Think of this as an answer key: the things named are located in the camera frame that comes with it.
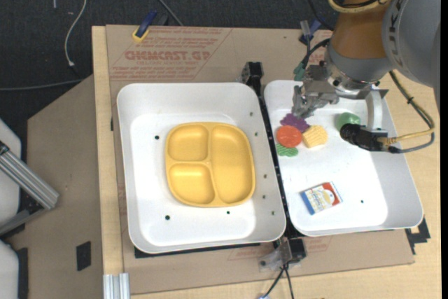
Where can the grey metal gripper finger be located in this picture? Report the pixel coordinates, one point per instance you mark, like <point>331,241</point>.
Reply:
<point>309,109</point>
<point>297,103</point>

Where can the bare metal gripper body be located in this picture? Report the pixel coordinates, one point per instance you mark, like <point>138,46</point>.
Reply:
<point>320,84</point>

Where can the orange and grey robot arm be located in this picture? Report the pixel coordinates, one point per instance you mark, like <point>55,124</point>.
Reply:
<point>364,28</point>

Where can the purple toy grapes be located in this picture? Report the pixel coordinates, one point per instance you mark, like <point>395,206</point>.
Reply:
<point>295,122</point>

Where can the yellow toy waffle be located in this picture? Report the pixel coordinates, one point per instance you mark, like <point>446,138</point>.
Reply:
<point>315,136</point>

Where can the orange round toy slice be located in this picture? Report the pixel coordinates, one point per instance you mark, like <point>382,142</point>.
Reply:
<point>288,136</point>

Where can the green rounded toy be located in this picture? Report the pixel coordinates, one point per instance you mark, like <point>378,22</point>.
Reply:
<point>347,119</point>

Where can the green toy leaf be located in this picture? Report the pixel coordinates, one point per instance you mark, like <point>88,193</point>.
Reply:
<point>286,150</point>

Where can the thin black rod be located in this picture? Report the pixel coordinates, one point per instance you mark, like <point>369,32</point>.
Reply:
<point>276,171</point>

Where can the white plastic tray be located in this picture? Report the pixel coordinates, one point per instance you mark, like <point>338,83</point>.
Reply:
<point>147,164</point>
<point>343,171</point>

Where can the blue white red carton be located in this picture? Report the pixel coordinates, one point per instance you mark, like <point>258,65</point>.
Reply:
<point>321,197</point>

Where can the yellow divided plate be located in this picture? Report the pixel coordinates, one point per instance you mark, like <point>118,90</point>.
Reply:
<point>231,164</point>

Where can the brown cardboard board red print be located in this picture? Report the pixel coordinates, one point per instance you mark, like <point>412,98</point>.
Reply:
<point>196,52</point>

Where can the black cylinder on white bracket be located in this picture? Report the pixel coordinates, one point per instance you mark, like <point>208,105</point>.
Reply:
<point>364,138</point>

